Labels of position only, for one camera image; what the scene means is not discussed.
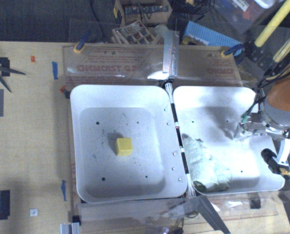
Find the towel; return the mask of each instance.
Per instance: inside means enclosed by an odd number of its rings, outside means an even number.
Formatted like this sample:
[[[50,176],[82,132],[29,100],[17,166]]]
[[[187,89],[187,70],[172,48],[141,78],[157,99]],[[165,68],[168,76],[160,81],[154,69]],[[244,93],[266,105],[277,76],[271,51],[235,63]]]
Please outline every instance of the towel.
[[[187,165],[193,185],[200,192],[223,191],[229,188],[231,172],[212,156],[201,140],[183,140]]]

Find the wooden table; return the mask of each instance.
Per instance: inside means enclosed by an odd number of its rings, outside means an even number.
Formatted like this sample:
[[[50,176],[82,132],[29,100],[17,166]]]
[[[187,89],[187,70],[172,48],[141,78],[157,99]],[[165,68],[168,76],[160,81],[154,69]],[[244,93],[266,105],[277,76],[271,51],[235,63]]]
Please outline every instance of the wooden table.
[[[8,219],[0,220],[0,234],[56,234],[61,223],[71,221],[69,100],[60,92],[64,85],[62,46],[71,44],[0,42],[0,57],[8,57],[12,68],[27,74],[4,78],[12,93],[4,89],[4,116],[0,117],[0,190],[10,190],[11,206]],[[58,79],[53,77],[53,61],[58,64]],[[66,181],[66,201],[62,180]],[[283,204],[277,200],[275,205],[278,215],[231,220],[226,225],[232,233],[290,233]],[[29,216],[31,208],[38,209],[38,216]],[[209,225],[184,229],[185,233],[202,233],[209,231]],[[84,226],[82,233],[89,233]]]

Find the metal bracket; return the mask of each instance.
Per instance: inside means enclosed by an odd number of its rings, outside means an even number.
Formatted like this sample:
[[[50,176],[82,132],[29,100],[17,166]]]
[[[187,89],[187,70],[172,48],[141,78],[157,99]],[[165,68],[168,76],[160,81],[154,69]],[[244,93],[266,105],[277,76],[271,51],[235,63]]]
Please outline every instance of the metal bracket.
[[[80,234],[80,223],[61,224],[61,234]]]
[[[290,154],[290,139],[285,138],[281,140],[278,155],[277,157],[273,157],[273,159],[279,165],[288,166],[287,159],[288,159],[289,154]]]
[[[180,37],[176,31],[167,30],[164,38],[163,73],[169,73],[169,77],[173,77],[178,73]]]

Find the blue tape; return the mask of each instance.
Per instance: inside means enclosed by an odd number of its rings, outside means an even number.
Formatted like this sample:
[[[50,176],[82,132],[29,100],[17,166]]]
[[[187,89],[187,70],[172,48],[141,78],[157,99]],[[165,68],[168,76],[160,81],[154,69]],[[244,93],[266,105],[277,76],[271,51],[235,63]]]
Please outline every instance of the blue tape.
[[[67,201],[66,199],[66,181],[62,180],[62,195],[63,195],[63,200],[64,201]]]
[[[57,64],[57,62],[52,61],[52,66],[53,66],[54,79],[57,80],[58,79],[58,64]]]

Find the blue object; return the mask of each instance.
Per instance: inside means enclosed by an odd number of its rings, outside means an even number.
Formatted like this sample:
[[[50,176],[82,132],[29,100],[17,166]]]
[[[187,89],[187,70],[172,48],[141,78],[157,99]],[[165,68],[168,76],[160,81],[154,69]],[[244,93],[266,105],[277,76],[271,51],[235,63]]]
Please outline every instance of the blue object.
[[[91,35],[91,31],[87,31],[80,39],[79,43],[76,46],[76,49],[81,50],[84,44],[87,42],[88,38]]]
[[[58,79],[58,64],[57,64],[57,62],[52,61],[52,66],[53,66],[54,79],[57,80]]]
[[[67,201],[66,199],[66,181],[62,180],[62,195],[63,195],[63,200],[64,201]]]
[[[244,48],[243,44],[237,44],[229,49],[227,49],[226,51],[224,51],[224,54],[226,56],[228,56],[229,54],[233,54],[234,55],[234,59],[236,62],[236,65],[238,65],[239,63],[241,63],[244,59],[244,53],[242,52],[241,54],[235,56],[235,53],[237,53],[239,50],[242,50]]]
[[[235,45],[242,44],[240,41],[227,37],[192,21],[188,22],[186,26],[184,37],[186,36],[189,36],[207,46],[233,47]],[[239,49],[236,51],[234,56],[241,54],[241,52],[242,50]]]

